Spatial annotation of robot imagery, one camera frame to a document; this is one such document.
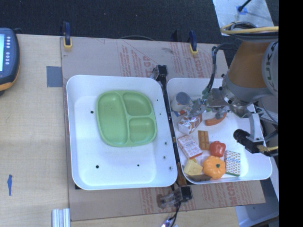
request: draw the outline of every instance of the blue clamp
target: blue clamp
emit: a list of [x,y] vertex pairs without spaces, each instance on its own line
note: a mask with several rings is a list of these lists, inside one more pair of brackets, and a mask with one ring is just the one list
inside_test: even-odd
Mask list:
[[193,30],[191,30],[189,32],[189,38],[187,40],[187,42],[190,42],[189,44],[189,49],[190,49],[190,52],[195,55],[198,53],[198,49],[197,49],[197,37],[196,37],[196,34]]
[[72,42],[71,42],[70,23],[63,22],[62,25],[60,26],[60,32],[61,32],[61,35],[64,36],[64,38],[63,38],[64,47],[65,48],[71,48],[72,47]]

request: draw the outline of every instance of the black carpet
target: black carpet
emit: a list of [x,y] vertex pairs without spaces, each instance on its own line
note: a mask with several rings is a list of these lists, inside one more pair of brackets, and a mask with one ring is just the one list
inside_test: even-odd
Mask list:
[[[266,3],[278,26],[279,0]],[[141,35],[170,41],[178,29],[184,42],[193,30],[198,43],[239,43],[221,35],[212,0],[0,0],[0,27],[21,28],[24,34],[60,35],[63,21],[70,23],[72,36]],[[230,65],[235,51],[224,53]]]

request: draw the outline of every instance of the toy orange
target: toy orange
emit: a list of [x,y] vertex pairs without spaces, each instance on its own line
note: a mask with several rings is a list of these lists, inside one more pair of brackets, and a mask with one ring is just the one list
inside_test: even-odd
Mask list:
[[219,179],[225,174],[225,162],[219,157],[208,156],[202,163],[204,174],[211,176],[212,179]]

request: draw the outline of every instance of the yellow cheese wedge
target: yellow cheese wedge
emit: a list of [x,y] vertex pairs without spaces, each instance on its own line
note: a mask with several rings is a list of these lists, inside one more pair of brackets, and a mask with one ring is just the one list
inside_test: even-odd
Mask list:
[[196,163],[194,160],[188,159],[183,172],[189,176],[201,174],[203,167]]

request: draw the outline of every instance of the wooden table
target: wooden table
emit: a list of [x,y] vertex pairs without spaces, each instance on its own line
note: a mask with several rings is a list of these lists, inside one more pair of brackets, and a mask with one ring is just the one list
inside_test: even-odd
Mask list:
[[[0,97],[0,226],[50,227],[69,207],[62,87],[47,87],[46,67],[61,66],[60,37],[18,35],[21,69]],[[12,175],[11,196],[7,180]],[[157,227],[166,213],[71,222],[72,227]],[[234,207],[179,212],[179,227],[234,227]]]

